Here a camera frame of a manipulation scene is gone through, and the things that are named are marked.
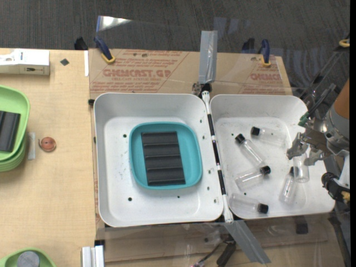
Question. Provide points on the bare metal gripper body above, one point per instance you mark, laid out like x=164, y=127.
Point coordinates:
x=315, y=139

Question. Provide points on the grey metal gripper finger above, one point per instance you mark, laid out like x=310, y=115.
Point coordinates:
x=296, y=149
x=314, y=156

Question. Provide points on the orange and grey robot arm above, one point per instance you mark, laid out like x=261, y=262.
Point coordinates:
x=341, y=101

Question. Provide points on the clear plastic bottle black cap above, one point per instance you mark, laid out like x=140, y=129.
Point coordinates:
x=250, y=150
x=287, y=188
x=269, y=136
x=244, y=203
x=250, y=178

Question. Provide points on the white plastic tray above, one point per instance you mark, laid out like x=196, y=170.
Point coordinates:
x=116, y=160
x=275, y=107

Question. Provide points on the thin black and white rod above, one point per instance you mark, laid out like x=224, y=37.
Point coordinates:
x=212, y=132

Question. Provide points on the black ribbed insert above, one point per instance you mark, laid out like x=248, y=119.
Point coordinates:
x=8, y=131
x=162, y=158

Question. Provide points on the teal plate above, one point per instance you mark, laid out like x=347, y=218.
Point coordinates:
x=136, y=154

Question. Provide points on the brown cardboard board red print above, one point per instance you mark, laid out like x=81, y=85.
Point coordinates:
x=155, y=71

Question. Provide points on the brown round disc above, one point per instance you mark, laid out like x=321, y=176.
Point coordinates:
x=48, y=144

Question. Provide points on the small clear plastic tube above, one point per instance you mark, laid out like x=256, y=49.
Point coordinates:
x=31, y=146

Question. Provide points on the green plate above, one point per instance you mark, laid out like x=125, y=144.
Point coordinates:
x=48, y=259
x=14, y=100

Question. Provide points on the white cardboard box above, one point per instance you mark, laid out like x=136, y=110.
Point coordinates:
x=25, y=61

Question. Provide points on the grey round can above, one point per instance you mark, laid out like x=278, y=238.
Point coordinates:
x=27, y=259

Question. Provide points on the black cylinder on white bracket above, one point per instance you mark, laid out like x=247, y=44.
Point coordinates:
x=332, y=183

